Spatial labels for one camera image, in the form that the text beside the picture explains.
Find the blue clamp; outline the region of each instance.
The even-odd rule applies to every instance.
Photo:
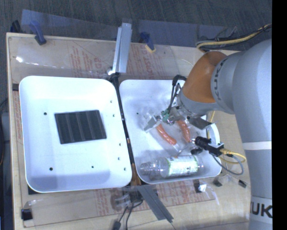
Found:
[[[146,43],[145,48],[151,52],[154,53],[156,51],[156,48],[154,47],[153,41],[151,39],[151,37],[149,36],[148,33],[146,32],[142,32],[140,33],[140,37],[144,40],[144,42]]]
[[[41,30],[41,26],[37,21],[30,21],[29,28],[33,31],[36,36],[34,37],[37,40],[39,45],[43,45],[46,43],[46,40],[43,37],[43,32]]]

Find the black vent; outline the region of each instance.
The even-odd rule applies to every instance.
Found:
[[[61,144],[106,139],[99,110],[55,114]]]

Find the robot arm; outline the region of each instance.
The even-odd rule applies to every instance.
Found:
[[[272,224],[271,39],[226,56],[205,53],[191,70],[179,105],[196,116],[235,114],[251,180],[251,230]]]

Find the white tray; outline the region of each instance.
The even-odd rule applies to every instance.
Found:
[[[177,150],[172,145],[159,136],[156,129],[152,129],[148,133],[143,130],[150,115],[158,115],[160,111],[168,107],[171,91],[171,80],[125,80],[120,84],[120,95],[126,126],[139,177],[146,183],[157,184],[217,176],[221,171],[221,167],[208,151],[200,153],[205,169],[193,176],[150,180],[148,176],[140,173],[139,167],[141,163],[150,161],[156,157],[175,156],[177,153]],[[186,144],[177,125],[169,126],[164,124],[163,126],[167,133],[177,140],[177,144],[179,144],[180,148]],[[191,127],[191,132],[195,132],[196,136],[206,137],[206,131],[195,128],[194,126]],[[211,125],[209,132],[212,142],[216,144],[219,143],[219,133],[215,124]]]
[[[131,180],[114,86],[101,79],[29,76],[20,82],[25,173],[40,193],[123,187]],[[99,110],[106,139],[60,144],[55,113]]]

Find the bottle label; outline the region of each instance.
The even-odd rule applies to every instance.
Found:
[[[194,156],[168,157],[169,172],[167,177],[191,175],[198,171],[198,162]]]

